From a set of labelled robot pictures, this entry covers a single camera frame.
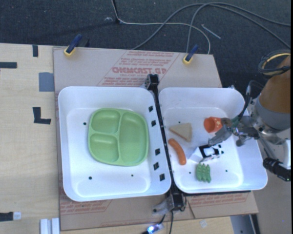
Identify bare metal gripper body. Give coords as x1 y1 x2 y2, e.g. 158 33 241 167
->
230 116 292 146

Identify orange cup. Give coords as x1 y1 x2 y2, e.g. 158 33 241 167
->
203 116 223 134

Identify white and black carton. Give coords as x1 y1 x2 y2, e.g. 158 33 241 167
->
188 143 225 164

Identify white plastic tray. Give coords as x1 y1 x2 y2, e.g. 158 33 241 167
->
58 86 172 202
158 87 269 194

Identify tan triangular bread slice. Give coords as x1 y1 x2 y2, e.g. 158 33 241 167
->
168 122 193 143

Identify green pea pods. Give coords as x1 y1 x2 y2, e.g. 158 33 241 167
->
195 162 212 183

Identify orange sausage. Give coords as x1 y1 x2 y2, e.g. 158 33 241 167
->
167 138 187 166

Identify thin black rod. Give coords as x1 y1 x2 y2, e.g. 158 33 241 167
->
152 86 178 195

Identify green divided plate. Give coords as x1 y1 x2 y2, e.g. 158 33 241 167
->
87 107 150 167

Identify brown cardboard board, red print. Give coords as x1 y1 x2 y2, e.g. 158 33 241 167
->
52 47 259 231

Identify black cylinder on white bracket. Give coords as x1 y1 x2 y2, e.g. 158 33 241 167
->
262 138 292 182

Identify black block with thin wires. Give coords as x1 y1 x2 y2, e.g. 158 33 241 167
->
143 74 160 91
152 193 187 215

